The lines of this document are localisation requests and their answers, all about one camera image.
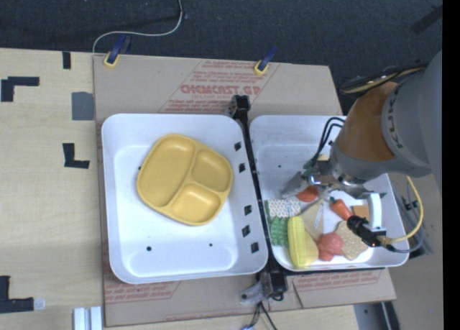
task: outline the dark backdrop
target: dark backdrop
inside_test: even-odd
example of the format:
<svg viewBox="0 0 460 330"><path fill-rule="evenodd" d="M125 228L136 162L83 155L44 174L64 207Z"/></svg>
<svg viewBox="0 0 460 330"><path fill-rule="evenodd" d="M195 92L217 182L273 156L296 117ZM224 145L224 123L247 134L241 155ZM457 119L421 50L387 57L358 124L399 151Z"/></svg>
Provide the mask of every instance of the dark backdrop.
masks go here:
<svg viewBox="0 0 460 330"><path fill-rule="evenodd" d="M133 37L132 54L328 65L337 86L442 48L443 0L182 0L167 37ZM1 0L0 47L90 52L111 30L168 31L177 0ZM116 36L96 51L109 51ZM341 97L344 112L352 100Z"/></svg>

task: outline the cardboard box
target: cardboard box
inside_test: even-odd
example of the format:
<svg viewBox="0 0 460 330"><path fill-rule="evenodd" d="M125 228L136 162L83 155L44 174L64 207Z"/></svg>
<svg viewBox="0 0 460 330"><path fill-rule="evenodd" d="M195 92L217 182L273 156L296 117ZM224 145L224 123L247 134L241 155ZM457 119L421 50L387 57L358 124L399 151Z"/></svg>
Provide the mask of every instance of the cardboard box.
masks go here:
<svg viewBox="0 0 460 330"><path fill-rule="evenodd" d="M106 326L253 313L240 292L255 275L130 285L111 272L105 220L101 126L119 113L224 114L233 95L248 95L249 119L263 114L341 114L325 66L271 63L254 74L254 63L231 60L152 58L123 55L114 69L93 57L98 176L103 237ZM388 301L395 292L388 270L327 272L287 277L283 301L270 311Z"/></svg>

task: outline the table surface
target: table surface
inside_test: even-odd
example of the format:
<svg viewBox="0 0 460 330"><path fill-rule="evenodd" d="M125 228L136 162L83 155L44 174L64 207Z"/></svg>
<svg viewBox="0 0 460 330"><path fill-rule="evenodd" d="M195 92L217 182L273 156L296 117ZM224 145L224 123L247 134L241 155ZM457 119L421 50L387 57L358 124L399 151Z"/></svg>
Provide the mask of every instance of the table surface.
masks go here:
<svg viewBox="0 0 460 330"><path fill-rule="evenodd" d="M94 120L72 120L71 93L93 93L92 54L0 49L0 78L39 76L16 86L0 108L0 275L10 298L44 298L46 309L0 315L0 329L69 329L74 308L102 306L101 226ZM64 168L63 143L89 169ZM252 316L183 321L181 329L240 329ZM281 329L358 329L353 306L271 313ZM120 329L176 329L177 323ZM258 329L270 329L264 316Z"/></svg>

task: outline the yellow corn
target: yellow corn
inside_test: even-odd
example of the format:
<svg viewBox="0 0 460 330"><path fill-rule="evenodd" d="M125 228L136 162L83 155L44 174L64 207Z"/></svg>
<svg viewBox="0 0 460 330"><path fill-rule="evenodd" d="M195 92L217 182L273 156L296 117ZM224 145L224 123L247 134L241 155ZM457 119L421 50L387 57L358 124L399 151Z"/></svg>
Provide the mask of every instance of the yellow corn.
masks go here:
<svg viewBox="0 0 460 330"><path fill-rule="evenodd" d="M308 266L318 259L316 243L305 230L300 216L291 216L287 220L287 240L290 259L296 268Z"/></svg>

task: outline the yellow plate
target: yellow plate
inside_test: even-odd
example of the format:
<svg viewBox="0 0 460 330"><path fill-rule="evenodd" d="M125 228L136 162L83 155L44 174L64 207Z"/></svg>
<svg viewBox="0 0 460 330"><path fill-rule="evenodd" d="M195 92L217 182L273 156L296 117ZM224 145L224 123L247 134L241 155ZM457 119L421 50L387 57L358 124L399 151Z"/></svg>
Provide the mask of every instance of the yellow plate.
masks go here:
<svg viewBox="0 0 460 330"><path fill-rule="evenodd" d="M149 207L189 225L203 225L221 210L233 183L229 161L181 134L160 138L141 166L137 193Z"/></svg>

